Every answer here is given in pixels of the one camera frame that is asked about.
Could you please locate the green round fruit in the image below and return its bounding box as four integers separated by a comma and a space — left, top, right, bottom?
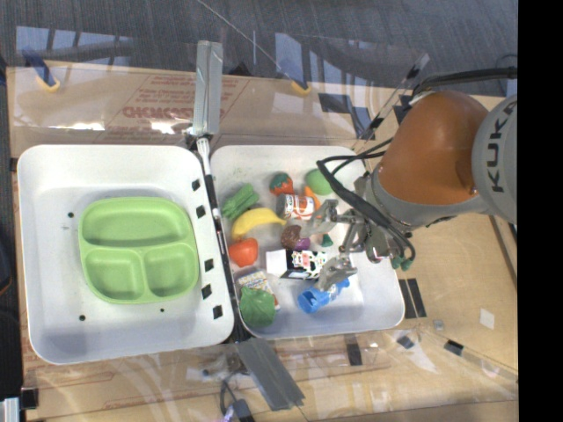
305, 168, 336, 196

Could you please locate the white and orange can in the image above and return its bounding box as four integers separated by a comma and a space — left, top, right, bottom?
275, 193, 317, 221

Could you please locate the black block with thin wires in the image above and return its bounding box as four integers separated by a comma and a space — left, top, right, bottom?
231, 398, 255, 422

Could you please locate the yellow banana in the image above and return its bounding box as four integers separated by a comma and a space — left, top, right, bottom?
230, 207, 288, 242

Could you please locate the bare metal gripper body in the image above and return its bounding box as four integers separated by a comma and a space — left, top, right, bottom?
337, 208, 400, 265

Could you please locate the brown round toy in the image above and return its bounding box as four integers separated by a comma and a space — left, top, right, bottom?
281, 224, 304, 251

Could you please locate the brown cardboard board red print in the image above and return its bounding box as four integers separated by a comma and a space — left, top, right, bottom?
6, 62, 518, 422

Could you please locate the red strawberry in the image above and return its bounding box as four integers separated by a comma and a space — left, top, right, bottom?
268, 171, 296, 196

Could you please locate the black and white carton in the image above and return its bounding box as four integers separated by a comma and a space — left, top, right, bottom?
265, 248, 329, 281

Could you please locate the orange carrot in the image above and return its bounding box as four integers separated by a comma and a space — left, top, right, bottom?
303, 186, 323, 213

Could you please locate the blue plastic bottle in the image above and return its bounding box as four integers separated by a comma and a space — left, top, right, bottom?
297, 277, 351, 317

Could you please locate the white plastic tray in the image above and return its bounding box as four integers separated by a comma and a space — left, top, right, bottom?
209, 144, 406, 341
16, 143, 236, 366

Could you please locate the green lettuce leaf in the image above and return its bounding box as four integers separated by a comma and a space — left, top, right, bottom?
238, 286, 278, 329

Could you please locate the green divided plate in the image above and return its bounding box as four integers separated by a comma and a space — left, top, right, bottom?
77, 196, 201, 305

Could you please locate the green asparagus bunch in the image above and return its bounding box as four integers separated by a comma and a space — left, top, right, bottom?
221, 184, 260, 221

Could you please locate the colourful printed packet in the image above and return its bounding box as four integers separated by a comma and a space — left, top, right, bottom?
237, 270, 281, 311

